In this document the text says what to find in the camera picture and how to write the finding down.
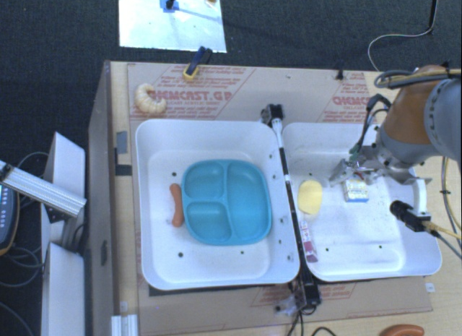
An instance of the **blue plate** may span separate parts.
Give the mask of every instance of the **blue plate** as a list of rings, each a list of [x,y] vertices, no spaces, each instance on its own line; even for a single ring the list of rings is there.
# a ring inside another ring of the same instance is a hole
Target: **blue plate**
[[[241,160],[208,160],[183,175],[183,211],[189,233],[205,244],[254,244],[271,228],[271,204],[262,172]]]

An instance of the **black clip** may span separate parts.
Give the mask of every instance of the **black clip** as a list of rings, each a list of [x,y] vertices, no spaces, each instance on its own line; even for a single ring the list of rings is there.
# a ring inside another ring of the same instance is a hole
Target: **black clip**
[[[449,66],[450,66],[449,60],[446,60],[445,62],[443,62],[441,66],[444,67],[445,69],[449,69]]]
[[[14,166],[11,164],[5,164],[0,171],[0,182],[3,182],[7,176],[13,171]]]
[[[283,119],[284,111],[282,110],[282,105],[267,105],[261,112],[261,121],[267,126],[271,127],[271,122],[273,119]]]
[[[335,69],[339,70],[339,72],[337,73],[337,76],[335,77],[335,80],[343,80],[344,79],[344,66],[345,66],[345,61],[343,61],[343,60],[338,60],[337,61]]]

